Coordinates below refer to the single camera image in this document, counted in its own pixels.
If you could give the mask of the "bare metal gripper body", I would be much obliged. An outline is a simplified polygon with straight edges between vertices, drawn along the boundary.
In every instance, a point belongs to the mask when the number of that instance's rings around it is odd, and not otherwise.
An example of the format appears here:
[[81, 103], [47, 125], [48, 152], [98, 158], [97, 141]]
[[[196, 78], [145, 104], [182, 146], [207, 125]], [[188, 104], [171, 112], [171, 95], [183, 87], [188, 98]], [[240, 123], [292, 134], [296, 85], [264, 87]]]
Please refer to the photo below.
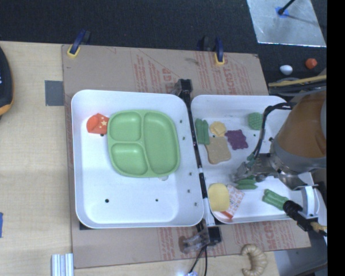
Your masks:
[[271, 153], [251, 156], [246, 163], [246, 175], [254, 176], [258, 182], [264, 181], [267, 177], [274, 177], [289, 189], [300, 189], [303, 186], [308, 186], [300, 178], [300, 173], [285, 166], [275, 154]]

